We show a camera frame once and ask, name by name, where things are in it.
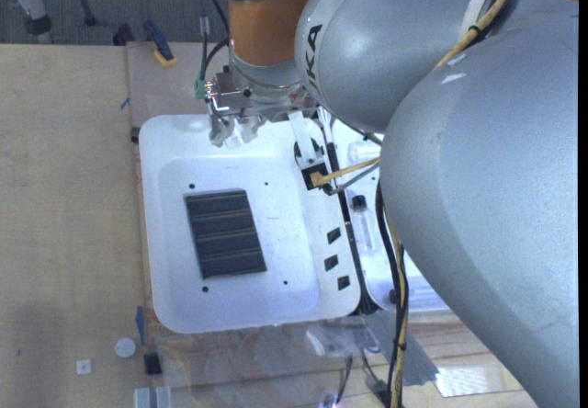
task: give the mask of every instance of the beige surface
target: beige surface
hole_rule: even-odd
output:
[[[131,406],[141,239],[124,49],[0,45],[0,405]],[[92,360],[77,376],[76,359]]]

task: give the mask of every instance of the black cable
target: black cable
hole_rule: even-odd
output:
[[[345,360],[346,370],[345,370],[345,378],[341,383],[341,388],[339,389],[339,393],[337,393],[337,400],[335,404],[338,404],[341,399],[343,398],[343,393],[345,391],[345,386],[347,385],[347,381],[349,380],[349,375],[351,374],[351,368],[353,367],[353,356],[348,356]]]
[[[377,376],[377,375],[374,373],[374,371],[372,370],[371,366],[369,365],[369,361],[368,361],[368,358],[366,357],[365,350],[366,350],[366,349],[365,349],[364,347],[362,347],[362,348],[361,348],[361,360],[363,360],[363,362],[364,362],[364,367],[365,367],[365,368],[367,369],[367,371],[369,372],[369,375],[371,375],[371,376],[372,376],[372,378],[373,378],[375,381],[378,381],[378,380],[379,380],[378,376]]]
[[[399,349],[399,339],[400,339],[400,334],[401,334],[401,327],[402,327],[402,322],[404,320],[404,316],[406,313],[406,310],[408,308],[408,282],[406,281],[406,279],[404,279],[403,283],[405,284],[405,288],[406,288],[406,301],[402,302],[400,299],[400,295],[399,295],[399,290],[401,288],[401,278],[400,278],[400,273],[398,270],[398,262],[396,261],[396,256],[394,255],[394,248],[392,246],[392,243],[390,241],[390,237],[388,235],[388,229],[387,229],[387,224],[386,224],[386,218],[384,216],[384,199],[382,197],[382,190],[381,190],[381,184],[380,182],[378,182],[378,187],[376,189],[376,217],[378,219],[378,227],[379,227],[379,232],[381,234],[382,237],[382,242],[384,243],[384,248],[386,249],[386,254],[388,255],[388,259],[390,261],[390,271],[392,273],[392,282],[394,285],[394,290],[397,294],[397,298],[395,300],[395,304],[396,304],[396,331],[395,331],[395,336],[394,336],[394,341],[393,341],[393,348],[392,348],[392,355],[390,358],[390,369],[388,372],[388,382],[387,382],[387,389],[386,389],[386,400],[384,405],[386,407],[390,407],[391,405],[391,391],[392,391],[392,375],[394,373],[394,367],[396,364],[396,359],[398,357],[398,349]],[[402,271],[403,271],[403,275],[406,276],[406,273],[404,272],[404,268],[403,268],[403,263],[402,265]]]
[[[227,35],[229,35],[229,21],[222,11],[221,5],[219,4],[219,0],[211,0],[214,7],[217,9],[217,13],[219,13],[220,20],[222,21],[222,25],[224,26],[225,30],[227,31]]]
[[[200,0],[200,33],[202,35],[202,59],[200,61],[200,73],[198,74],[199,80],[204,80],[205,72],[206,72],[206,59],[207,59],[207,50],[208,50],[208,30],[206,28],[206,11],[204,10],[204,0]]]
[[[225,37],[223,40],[221,40],[218,44],[216,44],[212,50],[209,53],[209,56],[206,58],[206,62],[204,64],[204,74],[206,74],[206,70],[207,68],[209,68],[210,62],[212,62],[212,59],[214,58],[214,56],[219,53],[219,50],[222,49],[225,45],[229,45],[229,37]]]

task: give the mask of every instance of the black rubber mat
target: black rubber mat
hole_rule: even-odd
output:
[[[202,278],[267,270],[245,191],[188,196],[186,206]]]

